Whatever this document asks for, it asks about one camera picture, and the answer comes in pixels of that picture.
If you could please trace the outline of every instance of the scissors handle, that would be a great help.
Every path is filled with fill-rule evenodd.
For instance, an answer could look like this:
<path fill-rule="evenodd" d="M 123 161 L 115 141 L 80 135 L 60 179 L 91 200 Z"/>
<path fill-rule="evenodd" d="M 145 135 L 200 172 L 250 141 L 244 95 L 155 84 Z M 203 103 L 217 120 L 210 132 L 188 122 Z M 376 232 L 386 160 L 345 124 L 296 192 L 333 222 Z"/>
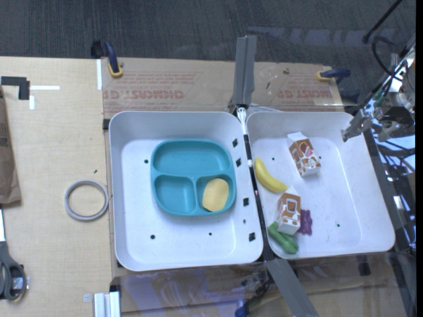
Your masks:
<path fill-rule="evenodd" d="M 12 272 L 17 273 L 15 277 L 22 277 L 22 288 L 16 293 L 12 293 L 12 291 L 15 291 L 15 289 L 13 289 Z M 24 268 L 10 257 L 6 241 L 2 241 L 0 242 L 0 295 L 3 293 L 6 299 L 15 300 L 23 296 L 25 291 L 26 275 Z"/>

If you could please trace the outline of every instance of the brown bag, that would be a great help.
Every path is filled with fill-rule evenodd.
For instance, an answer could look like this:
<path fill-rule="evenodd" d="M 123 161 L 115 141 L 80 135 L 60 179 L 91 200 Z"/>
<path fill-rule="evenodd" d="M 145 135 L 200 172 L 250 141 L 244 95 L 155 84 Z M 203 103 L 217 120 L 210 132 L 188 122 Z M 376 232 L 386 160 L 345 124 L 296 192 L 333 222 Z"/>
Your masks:
<path fill-rule="evenodd" d="M 0 86 L 0 203 L 21 199 L 18 174 L 7 124 L 6 100 Z"/>

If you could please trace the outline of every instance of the purple object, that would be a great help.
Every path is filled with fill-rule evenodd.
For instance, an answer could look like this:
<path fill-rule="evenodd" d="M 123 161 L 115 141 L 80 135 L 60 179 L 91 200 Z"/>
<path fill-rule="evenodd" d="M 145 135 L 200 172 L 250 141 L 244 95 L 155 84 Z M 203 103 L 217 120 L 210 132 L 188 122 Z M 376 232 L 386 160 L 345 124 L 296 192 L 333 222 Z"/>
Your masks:
<path fill-rule="evenodd" d="M 301 224 L 297 232 L 301 234 L 311 235 L 311 224 L 313 220 L 311 219 L 310 210 L 301 210 Z"/>

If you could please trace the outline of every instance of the banana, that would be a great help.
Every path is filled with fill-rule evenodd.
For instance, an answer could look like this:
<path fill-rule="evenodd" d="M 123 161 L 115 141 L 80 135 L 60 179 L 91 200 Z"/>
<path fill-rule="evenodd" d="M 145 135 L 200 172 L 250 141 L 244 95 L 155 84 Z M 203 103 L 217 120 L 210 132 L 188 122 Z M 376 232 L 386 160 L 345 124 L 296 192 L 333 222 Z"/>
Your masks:
<path fill-rule="evenodd" d="M 270 175 L 260 157 L 254 160 L 254 170 L 256 171 L 257 180 L 271 192 L 280 193 L 289 188 L 286 184 Z"/>

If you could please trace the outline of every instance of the black pole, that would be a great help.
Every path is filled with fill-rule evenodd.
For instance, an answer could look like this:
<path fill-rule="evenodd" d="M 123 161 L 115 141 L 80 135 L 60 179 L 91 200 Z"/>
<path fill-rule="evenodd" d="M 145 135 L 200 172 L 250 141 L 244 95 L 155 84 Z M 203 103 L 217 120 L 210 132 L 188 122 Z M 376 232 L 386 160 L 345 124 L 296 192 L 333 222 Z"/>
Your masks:
<path fill-rule="evenodd" d="M 403 0 L 396 0 L 395 3 L 391 6 L 390 9 L 383 15 L 383 17 L 380 18 L 379 21 L 376 22 L 376 24 L 373 26 L 373 28 L 365 35 L 363 36 L 362 41 L 366 44 L 369 41 L 370 36 L 379 28 L 381 24 L 386 20 L 386 18 L 393 12 L 394 9 L 397 8 L 397 6 L 401 3 Z"/>

